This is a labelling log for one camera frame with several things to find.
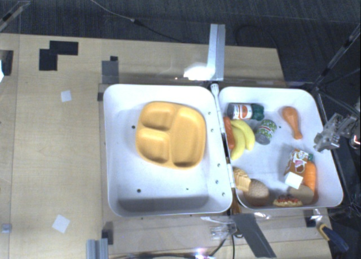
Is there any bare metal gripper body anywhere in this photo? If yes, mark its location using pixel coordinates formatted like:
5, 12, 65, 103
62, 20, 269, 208
337, 113, 361, 150

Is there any orange carrot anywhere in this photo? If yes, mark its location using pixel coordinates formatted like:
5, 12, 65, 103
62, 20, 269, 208
302, 153, 317, 193

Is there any orange chicken drumstick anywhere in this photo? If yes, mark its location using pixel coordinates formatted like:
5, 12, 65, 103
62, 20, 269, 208
281, 106, 303, 141

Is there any green can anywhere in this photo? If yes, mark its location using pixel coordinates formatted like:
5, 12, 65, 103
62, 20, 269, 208
254, 118, 278, 146

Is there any white plastic tray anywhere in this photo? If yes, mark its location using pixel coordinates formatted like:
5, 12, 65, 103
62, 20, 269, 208
218, 86, 345, 211
102, 83, 234, 218

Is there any green broccoli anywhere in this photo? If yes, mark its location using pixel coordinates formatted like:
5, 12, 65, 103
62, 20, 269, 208
250, 103, 266, 121

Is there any brown round bread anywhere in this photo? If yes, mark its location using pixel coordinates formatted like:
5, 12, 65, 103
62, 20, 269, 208
243, 178, 270, 207

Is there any yellow banana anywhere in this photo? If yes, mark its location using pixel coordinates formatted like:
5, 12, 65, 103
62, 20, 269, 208
229, 118, 256, 161

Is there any red and white can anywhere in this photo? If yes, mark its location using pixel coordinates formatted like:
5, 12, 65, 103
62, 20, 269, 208
226, 103, 254, 121

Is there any pale yellow ridged bread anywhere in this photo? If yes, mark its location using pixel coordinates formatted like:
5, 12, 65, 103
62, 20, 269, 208
232, 166, 252, 192

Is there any orange sausage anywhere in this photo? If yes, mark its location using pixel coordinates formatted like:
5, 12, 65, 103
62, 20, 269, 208
223, 116, 236, 151

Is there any thin black and white rod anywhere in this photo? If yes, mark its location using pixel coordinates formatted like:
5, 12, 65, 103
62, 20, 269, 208
210, 83, 236, 188

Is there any orange divided plate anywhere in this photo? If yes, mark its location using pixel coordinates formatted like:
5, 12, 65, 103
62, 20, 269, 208
135, 100, 208, 171

